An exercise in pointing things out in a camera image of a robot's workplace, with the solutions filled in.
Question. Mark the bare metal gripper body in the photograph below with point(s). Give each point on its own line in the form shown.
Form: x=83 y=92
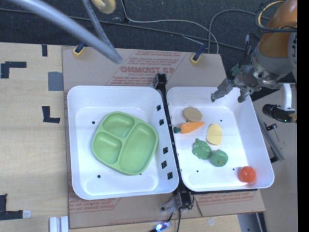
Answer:
x=248 y=77

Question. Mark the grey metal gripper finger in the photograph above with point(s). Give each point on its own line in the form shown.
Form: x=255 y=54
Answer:
x=223 y=88
x=245 y=94

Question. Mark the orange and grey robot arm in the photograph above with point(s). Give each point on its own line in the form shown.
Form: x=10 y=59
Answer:
x=277 y=40

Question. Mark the brown round biscuit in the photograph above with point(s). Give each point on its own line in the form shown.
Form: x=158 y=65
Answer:
x=192 y=114

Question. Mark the yellow potato slice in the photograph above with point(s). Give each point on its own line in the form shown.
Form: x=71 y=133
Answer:
x=214 y=134

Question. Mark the orange carrot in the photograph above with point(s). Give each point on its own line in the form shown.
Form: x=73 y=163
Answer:
x=190 y=127

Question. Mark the thin black rod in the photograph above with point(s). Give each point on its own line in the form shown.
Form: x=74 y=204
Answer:
x=170 y=120

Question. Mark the green leafy vegetable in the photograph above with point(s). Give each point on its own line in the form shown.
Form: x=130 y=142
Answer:
x=201 y=150

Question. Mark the white plastic tray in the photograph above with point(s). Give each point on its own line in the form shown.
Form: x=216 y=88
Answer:
x=231 y=158
x=84 y=182

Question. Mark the green round fruit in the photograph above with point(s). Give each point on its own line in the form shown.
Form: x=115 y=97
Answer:
x=219 y=158

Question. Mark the orange tomato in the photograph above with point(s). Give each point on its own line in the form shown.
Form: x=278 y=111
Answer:
x=247 y=174

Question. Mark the green divided plate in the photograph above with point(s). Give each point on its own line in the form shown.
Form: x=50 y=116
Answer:
x=135 y=149

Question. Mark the brown cardboard board red print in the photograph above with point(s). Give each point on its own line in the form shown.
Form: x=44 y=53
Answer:
x=96 y=69

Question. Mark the black cylinder on white bracket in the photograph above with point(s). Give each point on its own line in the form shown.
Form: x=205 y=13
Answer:
x=277 y=112

